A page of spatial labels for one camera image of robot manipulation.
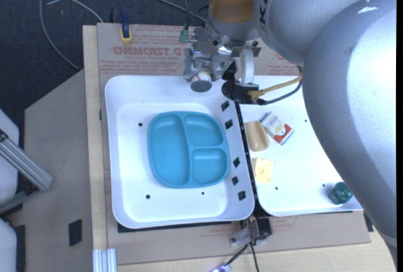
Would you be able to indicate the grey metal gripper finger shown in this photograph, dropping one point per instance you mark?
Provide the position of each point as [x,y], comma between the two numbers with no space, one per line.
[189,67]
[218,73]

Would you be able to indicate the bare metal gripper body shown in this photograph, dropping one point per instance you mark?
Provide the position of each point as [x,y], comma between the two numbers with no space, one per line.
[207,50]

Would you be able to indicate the white can with grey lid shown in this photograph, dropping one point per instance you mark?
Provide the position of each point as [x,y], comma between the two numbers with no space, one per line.
[201,84]

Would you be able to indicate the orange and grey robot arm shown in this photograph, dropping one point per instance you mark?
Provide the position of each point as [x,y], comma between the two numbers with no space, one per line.
[346,75]

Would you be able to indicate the brown cardboard board, red print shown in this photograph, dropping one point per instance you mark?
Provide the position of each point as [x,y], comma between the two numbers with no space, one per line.
[148,53]

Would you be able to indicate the tan toy bread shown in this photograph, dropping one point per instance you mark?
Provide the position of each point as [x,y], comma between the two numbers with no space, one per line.
[256,137]

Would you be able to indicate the white and red carton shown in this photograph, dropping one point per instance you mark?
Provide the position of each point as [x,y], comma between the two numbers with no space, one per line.
[278,130]

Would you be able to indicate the blue divided plate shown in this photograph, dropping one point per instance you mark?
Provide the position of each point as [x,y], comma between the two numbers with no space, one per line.
[170,151]

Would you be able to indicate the white plastic tray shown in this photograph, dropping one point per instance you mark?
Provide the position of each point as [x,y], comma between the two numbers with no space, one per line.
[299,163]
[132,151]

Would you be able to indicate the yellow toy cheese slice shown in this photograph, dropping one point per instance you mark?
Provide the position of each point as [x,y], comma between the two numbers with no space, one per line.
[263,170]

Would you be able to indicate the dark green can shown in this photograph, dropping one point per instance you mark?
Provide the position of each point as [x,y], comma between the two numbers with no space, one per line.
[340,193]

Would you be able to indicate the black cylinder on white bracket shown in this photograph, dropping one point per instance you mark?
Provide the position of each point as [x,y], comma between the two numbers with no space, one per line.
[242,91]

